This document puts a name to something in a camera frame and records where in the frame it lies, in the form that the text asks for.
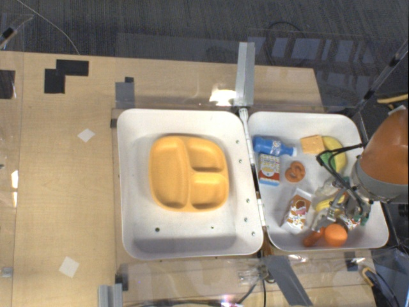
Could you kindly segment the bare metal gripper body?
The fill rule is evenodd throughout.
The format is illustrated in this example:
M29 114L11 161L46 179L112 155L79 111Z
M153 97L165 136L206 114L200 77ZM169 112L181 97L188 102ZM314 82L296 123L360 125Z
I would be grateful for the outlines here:
M342 188L337 190L334 200L342 201L344 207L344 214L342 215L348 219L356 223L366 223L369 220L371 207L373 206L372 199L359 195L358 191L352 193Z

